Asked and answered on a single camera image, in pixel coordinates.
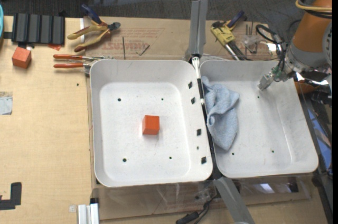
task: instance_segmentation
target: cloth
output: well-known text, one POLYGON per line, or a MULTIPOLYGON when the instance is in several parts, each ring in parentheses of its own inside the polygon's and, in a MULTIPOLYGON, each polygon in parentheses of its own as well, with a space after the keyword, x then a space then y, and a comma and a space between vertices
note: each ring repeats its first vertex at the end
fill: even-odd
POLYGON ((213 141, 228 151, 238 131, 236 103, 239 94, 222 84, 210 85, 207 77, 202 77, 202 83, 208 112, 206 125, 213 141))

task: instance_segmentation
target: pliers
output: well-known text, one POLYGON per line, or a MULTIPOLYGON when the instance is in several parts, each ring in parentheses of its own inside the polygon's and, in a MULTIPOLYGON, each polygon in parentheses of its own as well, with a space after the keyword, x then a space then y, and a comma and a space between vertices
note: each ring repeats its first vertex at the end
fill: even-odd
POLYGON ((104 37, 110 36, 113 30, 116 30, 121 26, 121 24, 118 22, 114 22, 113 24, 108 25, 106 22, 102 21, 90 7, 88 7, 85 4, 81 5, 81 10, 84 13, 84 15, 88 15, 91 18, 92 25, 85 27, 80 31, 69 34, 67 36, 67 39, 75 40, 76 38, 93 31, 103 31, 103 32, 97 38, 90 40, 87 43, 77 45, 76 48, 74 49, 74 52, 84 50, 87 46, 99 42, 104 37))
POLYGON ((84 62, 71 62, 71 63, 58 63, 54 64, 54 68, 78 68, 84 67, 85 72, 89 73, 89 69, 92 64, 98 60, 103 59, 113 59, 111 56, 98 56, 98 57, 88 57, 88 56, 77 56, 77 55, 66 55, 66 54, 55 54, 53 55, 55 59, 65 59, 65 60, 87 60, 89 63, 84 62))

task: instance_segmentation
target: wooden table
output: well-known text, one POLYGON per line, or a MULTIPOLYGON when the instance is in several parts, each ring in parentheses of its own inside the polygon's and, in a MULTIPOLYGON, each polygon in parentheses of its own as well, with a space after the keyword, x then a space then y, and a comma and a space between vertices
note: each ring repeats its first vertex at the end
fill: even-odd
MULTIPOLYGON (((6 16, 5 31, 13 18, 6 16)), ((177 26, 189 39, 190 21, 177 26)), ((80 28, 79 18, 66 18, 65 34, 80 28)), ((171 32, 174 39, 180 35, 171 32)), ((16 45, 0 45, 0 91, 13 93, 13 112, 0 116, 0 195, 10 198, 13 182, 22 183, 21 205, 0 211, 0 223, 77 223, 74 209, 88 204, 91 165, 86 76, 80 70, 56 70, 53 55, 73 54, 79 41, 65 41, 56 51, 45 45, 32 50, 28 69, 12 65, 16 45)), ((256 223, 326 223, 314 186, 311 198, 249 206, 256 223)), ((106 220, 103 223, 174 223, 185 213, 106 220)), ((233 223, 227 209, 213 209, 202 223, 233 223)))

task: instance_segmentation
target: orange block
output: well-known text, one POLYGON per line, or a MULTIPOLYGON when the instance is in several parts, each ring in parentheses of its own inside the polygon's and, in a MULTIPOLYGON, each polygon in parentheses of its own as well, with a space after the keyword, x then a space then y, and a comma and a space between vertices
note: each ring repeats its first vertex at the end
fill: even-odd
POLYGON ((159 131, 159 117, 145 115, 142 122, 143 135, 157 135, 159 131))
POLYGON ((24 48, 20 48, 19 46, 16 48, 12 56, 13 65, 19 66, 21 68, 27 68, 31 60, 32 60, 31 51, 24 48))

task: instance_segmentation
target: cable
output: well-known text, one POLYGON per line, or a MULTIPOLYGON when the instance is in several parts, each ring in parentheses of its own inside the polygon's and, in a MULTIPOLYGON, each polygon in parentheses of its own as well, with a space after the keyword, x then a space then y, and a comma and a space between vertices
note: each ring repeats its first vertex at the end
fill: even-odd
POLYGON ((332 13, 317 12, 317 11, 311 11, 311 10, 304 10, 304 11, 306 13, 309 13, 309 14, 317 16, 317 17, 332 19, 332 13))
POLYGON ((277 42, 276 42, 275 40, 270 39, 269 37, 267 37, 267 36, 265 36, 263 33, 261 33, 261 31, 260 31, 259 29, 263 29, 264 31, 270 33, 271 35, 276 34, 274 31, 270 30, 268 27, 265 27, 265 26, 262 25, 262 24, 256 25, 256 31, 257 31, 257 33, 258 33, 260 36, 262 36, 264 39, 266 39, 266 40, 268 40, 268 41, 270 41, 270 42, 272 42, 272 43, 274 43, 274 44, 277 44, 277 42))
POLYGON ((300 22, 300 21, 302 21, 302 20, 301 20, 301 19, 297 19, 297 20, 293 20, 293 21, 290 23, 290 25, 288 26, 288 28, 287 28, 287 30, 286 30, 287 35, 288 35, 288 38, 290 38, 290 31, 291 31, 292 26, 295 25, 296 23, 300 22))
POLYGON ((332 11, 332 7, 316 7, 316 6, 303 6, 299 3, 299 0, 296 0, 297 8, 303 10, 312 10, 312 11, 332 11))
POLYGON ((200 218, 198 220, 196 220, 194 224, 198 224, 198 222, 200 222, 201 219, 208 213, 209 208, 210 208, 210 203, 213 201, 214 198, 216 198, 216 195, 214 197, 212 197, 210 201, 207 201, 203 205, 203 211, 199 213, 200 218))

